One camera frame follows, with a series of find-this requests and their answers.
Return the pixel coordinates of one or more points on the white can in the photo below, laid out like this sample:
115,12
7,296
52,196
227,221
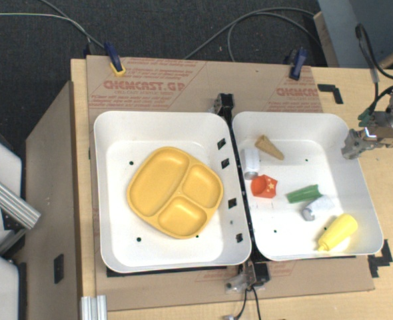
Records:
250,162

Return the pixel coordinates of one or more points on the red fries box yellow stars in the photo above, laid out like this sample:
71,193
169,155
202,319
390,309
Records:
263,187

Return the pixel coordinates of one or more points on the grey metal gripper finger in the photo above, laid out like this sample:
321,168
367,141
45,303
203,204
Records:
356,133
349,148

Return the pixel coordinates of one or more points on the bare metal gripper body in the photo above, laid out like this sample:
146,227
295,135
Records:
384,133

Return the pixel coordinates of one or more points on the green cylinder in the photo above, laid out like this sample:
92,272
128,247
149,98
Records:
303,194

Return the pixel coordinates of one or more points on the white plastic tray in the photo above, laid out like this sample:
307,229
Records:
299,232
116,195

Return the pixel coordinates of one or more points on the yellow divided plate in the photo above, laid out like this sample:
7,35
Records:
170,185

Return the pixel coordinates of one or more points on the tan ice cream cone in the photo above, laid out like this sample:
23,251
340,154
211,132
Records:
269,148

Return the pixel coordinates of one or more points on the white and grey bottle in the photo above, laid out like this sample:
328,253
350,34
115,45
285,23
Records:
318,207

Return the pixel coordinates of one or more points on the brown cardboard board red print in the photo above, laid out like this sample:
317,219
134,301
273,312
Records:
183,78

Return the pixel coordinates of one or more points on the yellow mustard bottle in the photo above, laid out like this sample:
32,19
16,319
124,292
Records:
339,230

